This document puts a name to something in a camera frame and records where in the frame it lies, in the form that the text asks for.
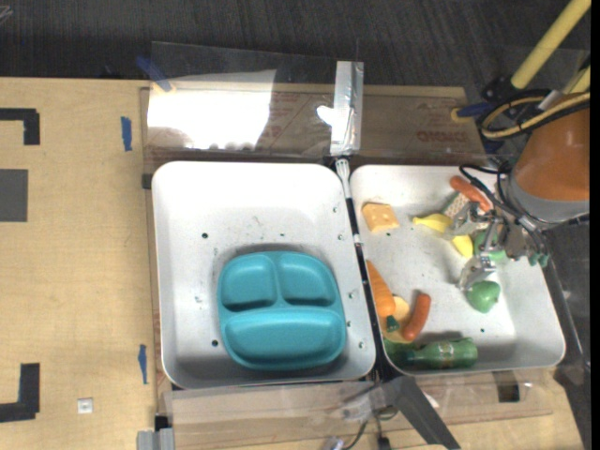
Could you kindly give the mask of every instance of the wooden table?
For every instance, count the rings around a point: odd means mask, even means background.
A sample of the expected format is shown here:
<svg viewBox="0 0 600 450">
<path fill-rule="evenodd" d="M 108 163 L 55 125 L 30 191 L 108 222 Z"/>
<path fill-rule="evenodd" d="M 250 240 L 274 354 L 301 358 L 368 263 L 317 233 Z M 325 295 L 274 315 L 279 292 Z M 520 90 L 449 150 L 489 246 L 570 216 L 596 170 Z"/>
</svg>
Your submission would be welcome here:
<svg viewBox="0 0 600 450">
<path fill-rule="evenodd" d="M 0 121 L 0 169 L 28 171 L 26 222 L 0 222 L 0 402 L 17 401 L 20 365 L 39 363 L 36 418 L 0 423 L 0 448 L 135 448 L 157 396 L 141 186 L 140 89 L 147 82 L 0 79 L 0 108 L 40 114 L 40 145 Z M 132 125 L 126 151 L 121 117 Z M 138 355 L 147 356 L 147 383 Z M 581 448 L 562 388 L 552 414 L 450 426 L 463 448 Z M 78 399 L 93 411 L 78 413 Z M 424 442 L 389 434 L 395 447 Z M 263 445 L 312 449 L 323 440 Z M 372 435 L 355 448 L 376 448 Z"/>
</svg>

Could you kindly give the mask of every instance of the gray square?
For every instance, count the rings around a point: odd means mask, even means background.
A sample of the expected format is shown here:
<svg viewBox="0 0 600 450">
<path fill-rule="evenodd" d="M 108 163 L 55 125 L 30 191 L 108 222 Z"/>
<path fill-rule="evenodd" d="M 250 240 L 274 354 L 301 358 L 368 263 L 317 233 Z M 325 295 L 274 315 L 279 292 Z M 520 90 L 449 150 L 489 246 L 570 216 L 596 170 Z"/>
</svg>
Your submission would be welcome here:
<svg viewBox="0 0 600 450">
<path fill-rule="evenodd" d="M 27 170 L 0 169 L 0 221 L 27 221 Z"/>
</svg>

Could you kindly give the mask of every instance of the orange carrot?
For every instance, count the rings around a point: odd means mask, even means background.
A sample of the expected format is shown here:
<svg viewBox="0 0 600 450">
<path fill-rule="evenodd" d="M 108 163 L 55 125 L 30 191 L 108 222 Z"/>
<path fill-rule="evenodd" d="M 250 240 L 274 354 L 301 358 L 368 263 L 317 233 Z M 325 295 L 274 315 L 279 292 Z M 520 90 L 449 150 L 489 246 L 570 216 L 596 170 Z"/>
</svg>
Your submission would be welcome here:
<svg viewBox="0 0 600 450">
<path fill-rule="evenodd" d="M 450 187 L 462 193 L 471 202 L 479 202 L 479 206 L 484 212 L 487 212 L 491 208 L 491 204 L 484 194 L 467 182 L 464 178 L 456 175 L 453 176 L 450 179 Z"/>
<path fill-rule="evenodd" d="M 375 268 L 375 265 L 367 260 L 368 278 L 371 283 L 371 290 L 373 291 L 373 300 L 375 301 L 375 309 L 377 314 L 386 319 L 387 331 L 393 332 L 399 329 L 398 322 L 394 318 L 394 312 L 396 311 L 396 302 L 394 301 L 394 295 L 390 291 L 389 287 L 383 280 L 383 277 Z"/>
<path fill-rule="evenodd" d="M 402 336 L 409 341 L 413 341 L 423 330 L 425 322 L 428 320 L 429 309 L 431 307 L 431 297 L 426 293 L 419 293 L 414 304 L 411 321 L 402 329 Z"/>
</svg>

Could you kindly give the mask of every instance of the teal plate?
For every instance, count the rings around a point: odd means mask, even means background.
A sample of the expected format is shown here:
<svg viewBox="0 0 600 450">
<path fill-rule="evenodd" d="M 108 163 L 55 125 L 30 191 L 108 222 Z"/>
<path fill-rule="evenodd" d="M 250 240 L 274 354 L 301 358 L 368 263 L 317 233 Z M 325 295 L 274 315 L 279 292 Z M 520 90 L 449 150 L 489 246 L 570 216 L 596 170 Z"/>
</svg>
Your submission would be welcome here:
<svg viewBox="0 0 600 450">
<path fill-rule="evenodd" d="M 268 251 L 236 257 L 218 280 L 223 344 L 253 370 L 315 368 L 346 344 L 346 321 L 331 270 L 306 253 Z"/>
</svg>

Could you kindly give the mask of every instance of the gray carpet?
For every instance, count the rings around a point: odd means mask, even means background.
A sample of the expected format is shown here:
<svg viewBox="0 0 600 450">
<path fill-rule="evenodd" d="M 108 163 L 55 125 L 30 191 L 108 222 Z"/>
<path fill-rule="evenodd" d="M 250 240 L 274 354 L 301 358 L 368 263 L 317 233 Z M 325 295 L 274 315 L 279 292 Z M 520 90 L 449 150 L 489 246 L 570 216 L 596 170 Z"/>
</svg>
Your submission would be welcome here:
<svg viewBox="0 0 600 450">
<path fill-rule="evenodd" d="M 357 58 L 366 83 L 459 85 L 476 101 L 486 83 L 517 69 L 568 1 L 0 0 L 13 10 L 0 22 L 0 76 L 144 78 L 136 56 L 167 41 Z M 561 88 L 590 48 L 588 12 L 532 86 Z M 589 238 L 589 226 L 550 236 L 559 291 L 570 295 L 587 345 L 573 358 L 590 351 Z"/>
</svg>

